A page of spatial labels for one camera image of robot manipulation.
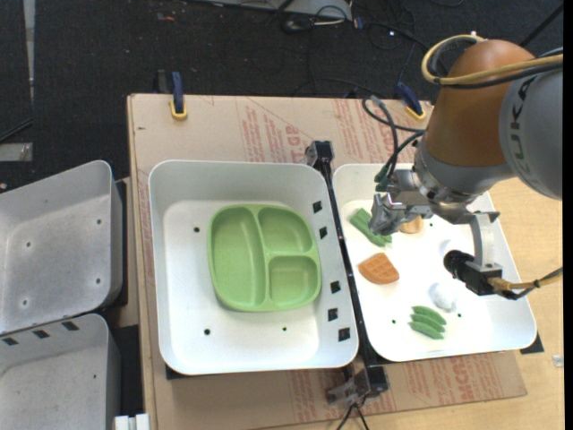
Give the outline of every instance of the wooden table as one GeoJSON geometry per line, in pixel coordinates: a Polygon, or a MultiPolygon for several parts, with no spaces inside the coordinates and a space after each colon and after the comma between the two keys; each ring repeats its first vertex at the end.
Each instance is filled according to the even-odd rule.
{"type": "MultiPolygon", "coordinates": [[[[147,225],[141,222],[142,215],[148,215],[145,183],[151,167],[165,159],[297,161],[302,157],[304,145],[310,140],[333,141],[335,161],[338,164],[384,162],[383,159],[374,159],[381,156],[377,152],[380,153],[384,142],[379,135],[368,136],[364,131],[363,124],[369,118],[361,115],[359,100],[242,98],[242,108],[239,109],[239,102],[235,98],[190,96],[186,97],[188,121],[183,123],[177,123],[170,118],[168,101],[169,96],[157,94],[134,95],[128,99],[131,192],[136,244],[133,259],[137,265],[144,404],[154,429],[179,430],[183,422],[186,429],[206,428],[193,422],[192,417],[186,417],[190,420],[179,420],[177,417],[178,413],[184,415],[188,405],[185,394],[190,390],[189,387],[201,387],[201,380],[192,379],[197,381],[195,386],[184,385],[179,383],[179,380],[167,384],[165,365],[158,357],[154,287],[145,277],[146,266],[150,267],[152,263],[143,252],[144,247],[150,246],[149,241],[146,241],[149,231],[144,230],[147,225]],[[221,133],[215,126],[217,122],[227,120],[236,121],[237,135],[240,137],[233,133],[221,133]],[[337,126],[329,127],[329,123],[333,121],[337,122],[337,126]],[[352,125],[348,125],[350,121],[355,128],[358,126],[364,132],[361,131],[362,134],[357,137],[353,136],[352,125]],[[281,125],[284,132],[273,131],[281,125]],[[256,140],[257,137],[252,129],[266,129],[267,135],[259,135],[259,141],[253,142],[252,139],[256,140]],[[276,148],[273,145],[268,148],[261,147],[261,139],[276,143],[276,148]]],[[[400,104],[393,101],[389,104],[392,113],[397,114],[398,122],[408,124],[408,118],[402,113],[400,104]]],[[[431,112],[431,104],[425,106],[431,112]]],[[[406,161],[411,157],[411,151],[404,155],[406,161]]],[[[560,267],[562,202],[533,192],[517,179],[495,185],[490,194],[496,210],[501,212],[501,225],[521,279],[538,279],[560,267]]],[[[560,365],[564,353],[562,291],[562,283],[558,282],[538,289],[528,296],[544,351],[525,355],[515,352],[527,391],[525,396],[373,415],[367,417],[369,427],[394,430],[565,428],[564,368],[560,365]]],[[[240,377],[236,377],[233,384],[239,387],[241,381],[240,377]]],[[[249,409],[229,409],[225,396],[204,399],[205,406],[210,405],[213,400],[216,402],[217,406],[213,405],[213,409],[217,410],[214,415],[228,413],[229,429],[235,428],[237,416],[250,412],[249,409]]],[[[266,405],[253,403],[259,413],[275,412],[273,408],[262,408],[264,406],[266,405]]],[[[274,428],[332,430],[338,424],[339,420],[331,420],[274,428]]],[[[263,428],[264,423],[255,419],[252,427],[263,428]]],[[[353,417],[344,428],[362,429],[363,426],[360,419],[353,417]]]]}

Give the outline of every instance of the green plate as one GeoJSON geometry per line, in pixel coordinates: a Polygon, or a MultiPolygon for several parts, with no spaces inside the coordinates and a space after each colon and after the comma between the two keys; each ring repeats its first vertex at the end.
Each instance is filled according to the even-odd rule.
{"type": "Polygon", "coordinates": [[[218,298],[238,311],[295,309],[321,291],[321,265],[310,225],[296,211],[263,204],[219,210],[208,233],[218,298]]]}

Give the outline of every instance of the yellow clamp pad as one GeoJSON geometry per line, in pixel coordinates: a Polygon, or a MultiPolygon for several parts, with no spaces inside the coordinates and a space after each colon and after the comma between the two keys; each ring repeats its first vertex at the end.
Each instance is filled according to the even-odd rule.
{"type": "Polygon", "coordinates": [[[406,112],[413,117],[414,119],[416,119],[417,121],[422,121],[424,118],[426,118],[426,111],[424,109],[422,109],[422,114],[418,115],[416,112],[414,112],[414,110],[410,107],[406,107],[406,112]]]}
{"type": "Polygon", "coordinates": [[[173,99],[171,99],[171,101],[169,102],[169,106],[171,107],[171,116],[176,119],[177,121],[183,121],[184,119],[187,119],[187,106],[185,105],[185,103],[183,103],[183,112],[181,113],[177,113],[175,111],[175,102],[173,101],[173,99]]]}

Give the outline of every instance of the black floor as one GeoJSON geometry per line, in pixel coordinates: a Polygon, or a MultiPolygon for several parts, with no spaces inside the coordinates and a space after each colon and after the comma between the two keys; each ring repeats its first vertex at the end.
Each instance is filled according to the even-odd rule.
{"type": "Polygon", "coordinates": [[[0,162],[13,189],[94,159],[129,175],[125,98],[179,71],[189,94],[420,99],[420,62],[438,41],[477,31],[540,55],[563,46],[563,0],[355,0],[350,22],[285,33],[287,12],[174,0],[36,0],[34,101],[21,1],[0,0],[0,135],[33,142],[33,162],[0,162]]]}

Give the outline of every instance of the brown cylinder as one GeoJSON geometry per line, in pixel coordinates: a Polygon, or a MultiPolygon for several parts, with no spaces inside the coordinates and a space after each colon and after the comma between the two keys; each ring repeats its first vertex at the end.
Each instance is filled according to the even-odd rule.
{"type": "MultiPolygon", "coordinates": [[[[477,73],[532,58],[534,56],[531,53],[514,43],[485,40],[469,47],[456,60],[449,77],[477,73]]],[[[476,82],[508,74],[493,75],[476,82]]],[[[472,90],[442,88],[424,136],[430,154],[453,166],[504,164],[498,135],[498,115],[509,85],[510,82],[505,82],[472,90]]]]}

